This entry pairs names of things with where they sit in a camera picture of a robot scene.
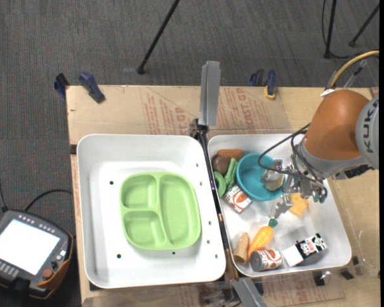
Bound black block with thin wires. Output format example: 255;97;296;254
188;118;209;140

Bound white and orange can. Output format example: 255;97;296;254
222;184;253;214
250;248;283;272

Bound thin black rod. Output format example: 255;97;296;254
196;129;240;281

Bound black tripod stand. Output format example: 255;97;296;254
136;0;188;75
321;0;380;60

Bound green curved toy vegetable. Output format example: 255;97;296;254
213;171;227;199

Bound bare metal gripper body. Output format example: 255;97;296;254
282;165;328;201

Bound green divided plate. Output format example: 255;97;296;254
119;171;202;251

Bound tan toy bread slice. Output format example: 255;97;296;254
264;178;285;193

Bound white plastic tray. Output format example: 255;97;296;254
207;133;353;278
76;133;227;290

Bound green toy pea pod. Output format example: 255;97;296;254
223;157;239;191

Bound dark brown round toy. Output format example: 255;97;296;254
211;155;230;176

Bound brown cardboard board red print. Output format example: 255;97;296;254
65;84;380;307

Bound yellow cheese wedge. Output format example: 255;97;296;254
288;193;309;217

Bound brown toy biscuit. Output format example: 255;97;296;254
217;148;244;163

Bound blue bowl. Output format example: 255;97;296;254
236;152;287;202

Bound tan ice cream cone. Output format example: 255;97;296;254
232;232;250;265

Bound orange carrot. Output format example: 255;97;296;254
246;218;279;260

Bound white cow print carton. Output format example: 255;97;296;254
281;233;328;268

